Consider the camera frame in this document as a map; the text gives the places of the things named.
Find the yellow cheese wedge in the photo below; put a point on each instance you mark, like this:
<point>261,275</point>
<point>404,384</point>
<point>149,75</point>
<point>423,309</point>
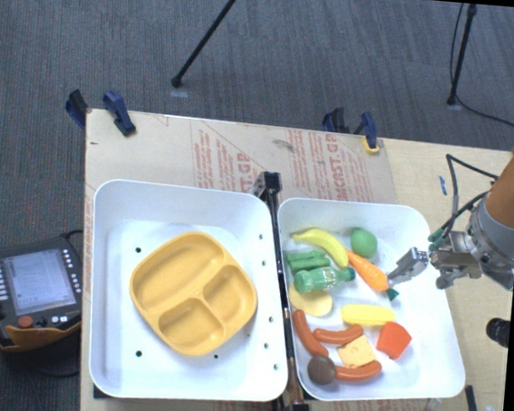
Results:
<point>357,352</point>

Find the yellow banana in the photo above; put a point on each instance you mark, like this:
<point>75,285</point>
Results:
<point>325,244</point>

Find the yellow divided plate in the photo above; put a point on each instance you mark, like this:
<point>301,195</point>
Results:
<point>186,283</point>

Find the green lime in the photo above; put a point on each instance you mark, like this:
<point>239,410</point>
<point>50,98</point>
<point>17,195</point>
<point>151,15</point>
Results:
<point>363,243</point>

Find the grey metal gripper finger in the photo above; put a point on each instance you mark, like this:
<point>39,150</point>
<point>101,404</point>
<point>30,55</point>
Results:
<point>448,278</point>
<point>409,264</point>

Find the white plastic tray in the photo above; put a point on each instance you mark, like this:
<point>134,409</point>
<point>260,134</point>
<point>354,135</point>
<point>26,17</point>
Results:
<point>110,366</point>
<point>428,352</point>

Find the brown cardboard board, red print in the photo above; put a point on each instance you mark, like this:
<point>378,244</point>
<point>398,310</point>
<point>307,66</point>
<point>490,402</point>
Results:
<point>225,156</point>

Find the thin black rod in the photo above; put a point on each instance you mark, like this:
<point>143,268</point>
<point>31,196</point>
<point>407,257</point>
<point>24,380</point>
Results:
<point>283,288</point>

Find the orange pepper piece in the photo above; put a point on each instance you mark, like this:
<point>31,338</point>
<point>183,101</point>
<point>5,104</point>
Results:
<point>393,340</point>

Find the brown round ball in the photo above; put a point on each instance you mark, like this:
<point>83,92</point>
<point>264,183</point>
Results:
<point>321,370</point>

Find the green bottle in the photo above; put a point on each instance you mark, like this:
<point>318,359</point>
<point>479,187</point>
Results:
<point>317,279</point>

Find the orange carrot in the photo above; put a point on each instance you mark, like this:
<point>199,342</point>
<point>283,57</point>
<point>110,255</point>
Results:
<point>368,274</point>

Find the green bean pods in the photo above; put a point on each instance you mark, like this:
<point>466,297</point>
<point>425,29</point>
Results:
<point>306,262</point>

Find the yellow round crisp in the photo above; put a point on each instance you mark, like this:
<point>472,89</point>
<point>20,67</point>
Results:
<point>313,305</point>

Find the black cylinder on white bracket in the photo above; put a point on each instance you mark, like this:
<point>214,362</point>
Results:
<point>499,332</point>

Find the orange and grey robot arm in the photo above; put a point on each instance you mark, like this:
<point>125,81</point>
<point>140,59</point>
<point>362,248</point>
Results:
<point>507,192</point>

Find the orange sausage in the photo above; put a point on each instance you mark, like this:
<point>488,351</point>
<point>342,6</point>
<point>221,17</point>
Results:
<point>358,372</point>
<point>307,336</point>
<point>338,335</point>

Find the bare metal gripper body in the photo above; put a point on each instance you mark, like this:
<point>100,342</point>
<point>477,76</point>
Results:
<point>469,256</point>

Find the yellow corn cob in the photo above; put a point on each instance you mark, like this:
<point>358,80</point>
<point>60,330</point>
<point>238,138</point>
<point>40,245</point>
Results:
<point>366,315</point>

